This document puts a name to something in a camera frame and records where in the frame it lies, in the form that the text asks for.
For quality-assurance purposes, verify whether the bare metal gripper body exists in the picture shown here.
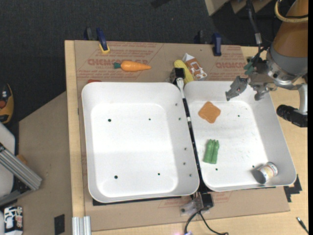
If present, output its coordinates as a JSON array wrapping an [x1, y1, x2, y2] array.
[[247, 64, 308, 93]]

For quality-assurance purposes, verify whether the orange bread slice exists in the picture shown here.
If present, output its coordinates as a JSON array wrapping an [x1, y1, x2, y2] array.
[[197, 101, 222, 124]]

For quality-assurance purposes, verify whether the orange and white carton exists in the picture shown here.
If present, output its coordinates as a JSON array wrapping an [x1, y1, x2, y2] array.
[[182, 52, 208, 81]]

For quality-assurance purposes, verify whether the white plastic tray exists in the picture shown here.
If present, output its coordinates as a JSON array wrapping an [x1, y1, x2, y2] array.
[[81, 81, 200, 204], [183, 80, 297, 192]]

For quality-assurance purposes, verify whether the yellow corn cob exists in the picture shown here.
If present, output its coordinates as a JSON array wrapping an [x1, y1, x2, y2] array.
[[173, 59, 195, 84]]

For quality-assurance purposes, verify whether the thin black and white rod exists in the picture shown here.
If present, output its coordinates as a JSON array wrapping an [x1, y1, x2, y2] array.
[[176, 77, 204, 193]]

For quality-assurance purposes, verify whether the green asparagus bunch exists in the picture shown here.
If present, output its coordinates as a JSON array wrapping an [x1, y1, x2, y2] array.
[[203, 139, 220, 165]]

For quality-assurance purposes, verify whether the small white can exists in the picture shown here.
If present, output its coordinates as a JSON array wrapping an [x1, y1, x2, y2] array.
[[254, 161, 279, 185]]

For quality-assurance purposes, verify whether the brown cardboard board red print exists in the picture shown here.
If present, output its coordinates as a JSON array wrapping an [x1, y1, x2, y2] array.
[[74, 40, 291, 232]]

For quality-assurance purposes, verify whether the orange carrot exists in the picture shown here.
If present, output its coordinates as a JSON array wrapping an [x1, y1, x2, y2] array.
[[113, 60, 152, 72]]

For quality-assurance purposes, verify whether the black and white carton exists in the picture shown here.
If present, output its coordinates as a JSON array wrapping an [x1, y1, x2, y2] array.
[[3, 205, 24, 235]]

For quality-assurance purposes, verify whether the black cylinder on white bracket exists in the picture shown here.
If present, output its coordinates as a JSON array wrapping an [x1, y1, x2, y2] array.
[[276, 83, 309, 128]]

